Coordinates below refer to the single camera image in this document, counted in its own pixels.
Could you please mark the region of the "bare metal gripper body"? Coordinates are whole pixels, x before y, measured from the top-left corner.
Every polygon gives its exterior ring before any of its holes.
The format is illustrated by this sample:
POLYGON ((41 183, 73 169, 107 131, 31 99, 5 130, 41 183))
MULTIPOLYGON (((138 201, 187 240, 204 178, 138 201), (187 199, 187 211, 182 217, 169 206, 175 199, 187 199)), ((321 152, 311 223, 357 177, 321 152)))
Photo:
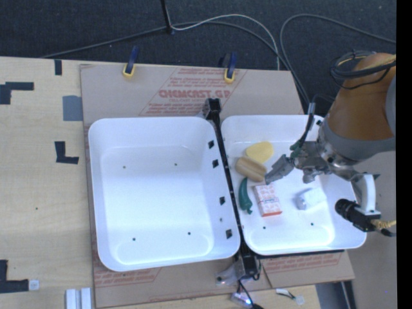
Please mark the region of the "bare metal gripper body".
POLYGON ((291 158, 297 169, 316 169, 320 174, 335 174, 344 180, 352 180, 358 172, 355 160, 340 155, 329 143, 297 141, 291 146, 291 158))

